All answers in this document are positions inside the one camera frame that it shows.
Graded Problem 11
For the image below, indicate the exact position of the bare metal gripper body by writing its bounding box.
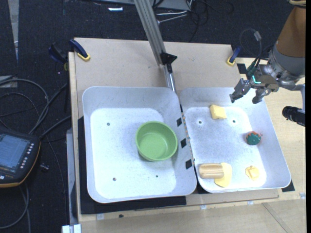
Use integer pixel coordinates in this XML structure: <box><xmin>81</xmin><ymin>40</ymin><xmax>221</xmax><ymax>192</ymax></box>
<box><xmin>250</xmin><ymin>64</ymin><xmax>305</xmax><ymax>93</ymax></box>

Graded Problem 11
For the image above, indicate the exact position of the yellow cheese wedge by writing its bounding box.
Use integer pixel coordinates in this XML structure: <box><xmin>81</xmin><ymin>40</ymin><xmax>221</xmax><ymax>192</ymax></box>
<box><xmin>209</xmin><ymin>104</ymin><xmax>228</xmax><ymax>120</ymax></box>

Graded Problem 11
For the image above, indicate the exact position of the green and orange toy vegetable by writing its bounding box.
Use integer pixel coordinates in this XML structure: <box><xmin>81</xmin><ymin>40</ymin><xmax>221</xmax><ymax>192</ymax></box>
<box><xmin>245</xmin><ymin>131</ymin><xmax>262</xmax><ymax>146</ymax></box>

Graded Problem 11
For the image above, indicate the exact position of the white plastic tray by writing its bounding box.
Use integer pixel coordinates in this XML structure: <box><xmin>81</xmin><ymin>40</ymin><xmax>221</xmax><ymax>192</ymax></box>
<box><xmin>179</xmin><ymin>87</ymin><xmax>292</xmax><ymax>194</ymax></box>
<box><xmin>82</xmin><ymin>85</ymin><xmax>198</xmax><ymax>204</ymax></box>

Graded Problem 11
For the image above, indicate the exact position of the thin black and white rod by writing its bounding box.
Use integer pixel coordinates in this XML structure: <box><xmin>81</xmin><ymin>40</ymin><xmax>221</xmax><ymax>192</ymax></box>
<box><xmin>164</xmin><ymin>65</ymin><xmax>196</xmax><ymax>166</ymax></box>

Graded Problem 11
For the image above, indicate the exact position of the small yellow toy piece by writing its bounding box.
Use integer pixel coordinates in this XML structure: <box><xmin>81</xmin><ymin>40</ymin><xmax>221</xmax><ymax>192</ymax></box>
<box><xmin>244</xmin><ymin>165</ymin><xmax>260</xmax><ymax>181</ymax></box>

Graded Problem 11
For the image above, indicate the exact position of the tan hot dog bun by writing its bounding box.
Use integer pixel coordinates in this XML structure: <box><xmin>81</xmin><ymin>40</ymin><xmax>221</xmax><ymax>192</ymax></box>
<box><xmin>199</xmin><ymin>163</ymin><xmax>225</xmax><ymax>180</ymax></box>

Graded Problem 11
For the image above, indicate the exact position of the pale yellow flat slice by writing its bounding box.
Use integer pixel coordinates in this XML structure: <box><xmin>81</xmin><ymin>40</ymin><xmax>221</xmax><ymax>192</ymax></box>
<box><xmin>214</xmin><ymin>162</ymin><xmax>233</xmax><ymax>188</ymax></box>

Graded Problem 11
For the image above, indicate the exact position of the green bowl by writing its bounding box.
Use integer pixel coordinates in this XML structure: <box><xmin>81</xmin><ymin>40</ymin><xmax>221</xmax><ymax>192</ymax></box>
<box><xmin>135</xmin><ymin>121</ymin><xmax>178</xmax><ymax>162</ymax></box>

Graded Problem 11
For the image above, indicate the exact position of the pale wood board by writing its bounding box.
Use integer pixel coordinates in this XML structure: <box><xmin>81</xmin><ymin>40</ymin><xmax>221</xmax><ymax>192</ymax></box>
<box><xmin>73</xmin><ymin>37</ymin><xmax>279</xmax><ymax>206</ymax></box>

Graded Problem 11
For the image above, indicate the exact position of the black cylinder on white bracket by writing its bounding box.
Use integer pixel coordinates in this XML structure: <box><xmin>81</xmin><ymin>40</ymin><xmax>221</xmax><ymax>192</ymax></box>
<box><xmin>282</xmin><ymin>83</ymin><xmax>306</xmax><ymax>127</ymax></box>

